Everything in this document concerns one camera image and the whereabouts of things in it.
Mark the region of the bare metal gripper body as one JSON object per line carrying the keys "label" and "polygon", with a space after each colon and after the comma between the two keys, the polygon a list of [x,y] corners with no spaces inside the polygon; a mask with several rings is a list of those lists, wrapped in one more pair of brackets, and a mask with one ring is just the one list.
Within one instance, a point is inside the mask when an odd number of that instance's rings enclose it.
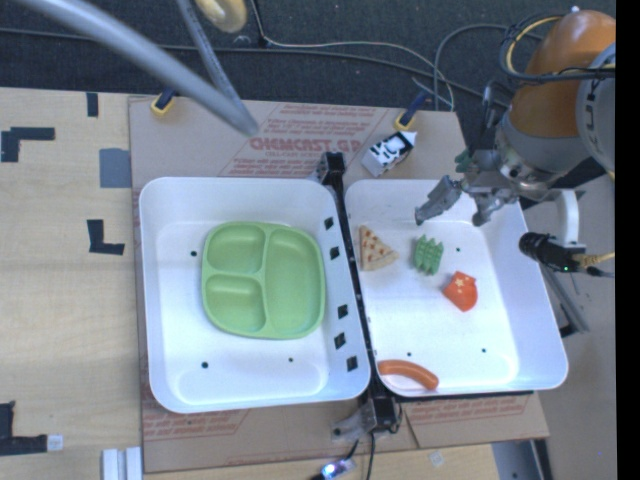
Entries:
{"label": "bare metal gripper body", "polygon": [[473,197],[502,199],[517,197],[541,201],[558,181],[556,173],[526,164],[517,153],[503,158],[496,149],[465,149],[460,154],[462,190]]}

